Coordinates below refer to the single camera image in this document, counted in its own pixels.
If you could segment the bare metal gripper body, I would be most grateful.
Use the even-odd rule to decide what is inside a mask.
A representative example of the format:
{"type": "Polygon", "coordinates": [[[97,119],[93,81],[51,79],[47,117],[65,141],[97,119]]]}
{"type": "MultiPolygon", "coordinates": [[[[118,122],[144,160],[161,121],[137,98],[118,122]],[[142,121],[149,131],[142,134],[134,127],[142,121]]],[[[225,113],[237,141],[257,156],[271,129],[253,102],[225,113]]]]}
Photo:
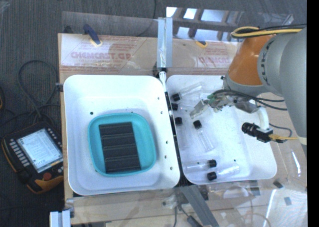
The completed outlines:
{"type": "Polygon", "coordinates": [[[234,105],[234,98],[228,95],[212,95],[207,97],[208,105],[214,109],[215,112],[221,111],[224,107],[234,105]]]}

